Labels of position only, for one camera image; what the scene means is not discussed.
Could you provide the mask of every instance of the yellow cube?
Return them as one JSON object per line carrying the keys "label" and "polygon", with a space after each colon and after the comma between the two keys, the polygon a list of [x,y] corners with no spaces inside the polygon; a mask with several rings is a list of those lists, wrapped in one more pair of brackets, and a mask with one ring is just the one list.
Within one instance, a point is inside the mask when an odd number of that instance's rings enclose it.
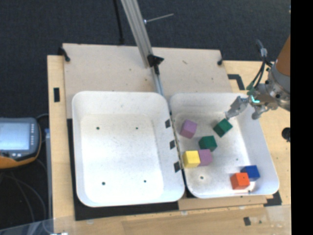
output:
{"label": "yellow cube", "polygon": [[185,151],[182,156],[185,168],[194,168],[200,164],[200,156],[198,151]]}

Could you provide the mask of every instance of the blue cube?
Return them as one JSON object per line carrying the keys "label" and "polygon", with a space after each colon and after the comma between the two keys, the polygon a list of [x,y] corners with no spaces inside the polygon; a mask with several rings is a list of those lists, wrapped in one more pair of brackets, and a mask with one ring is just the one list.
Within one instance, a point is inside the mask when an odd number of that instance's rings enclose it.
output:
{"label": "blue cube", "polygon": [[256,165],[245,166],[240,170],[240,172],[246,172],[250,181],[256,181],[260,177],[260,173]]}

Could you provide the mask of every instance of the purple cube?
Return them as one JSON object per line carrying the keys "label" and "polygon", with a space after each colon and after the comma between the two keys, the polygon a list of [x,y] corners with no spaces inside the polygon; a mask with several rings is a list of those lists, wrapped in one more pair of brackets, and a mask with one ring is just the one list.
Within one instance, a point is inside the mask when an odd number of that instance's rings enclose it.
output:
{"label": "purple cube", "polygon": [[190,120],[185,120],[181,127],[180,133],[183,137],[192,138],[197,130],[197,124]]}
{"label": "purple cube", "polygon": [[198,151],[200,157],[200,164],[198,166],[209,165],[213,161],[210,149],[202,149]]}

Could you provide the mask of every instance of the green light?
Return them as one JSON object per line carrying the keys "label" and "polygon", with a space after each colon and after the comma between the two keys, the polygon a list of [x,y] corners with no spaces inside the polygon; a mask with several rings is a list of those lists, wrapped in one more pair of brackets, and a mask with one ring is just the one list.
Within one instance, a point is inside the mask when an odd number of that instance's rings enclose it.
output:
{"label": "green light", "polygon": [[252,99],[252,102],[253,102],[253,103],[256,103],[256,104],[257,104],[257,103],[260,103],[260,100],[255,100],[252,95],[251,95],[251,99]]}

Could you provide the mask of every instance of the robotic arm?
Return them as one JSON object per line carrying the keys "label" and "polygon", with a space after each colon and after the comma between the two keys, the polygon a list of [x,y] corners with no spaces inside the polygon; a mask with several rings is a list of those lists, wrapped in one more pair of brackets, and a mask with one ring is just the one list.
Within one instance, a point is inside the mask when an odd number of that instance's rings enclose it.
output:
{"label": "robotic arm", "polygon": [[[285,42],[278,58],[272,64],[267,60],[267,50],[257,40],[257,48],[262,58],[262,65],[253,81],[248,85],[248,97],[237,97],[231,104],[230,109],[225,113],[226,119],[237,116],[250,104],[255,112],[252,119],[258,119],[261,114],[269,110],[276,110],[281,107],[290,112],[290,54],[291,36]],[[264,74],[265,65],[268,65],[268,78],[264,84],[260,83]]]}

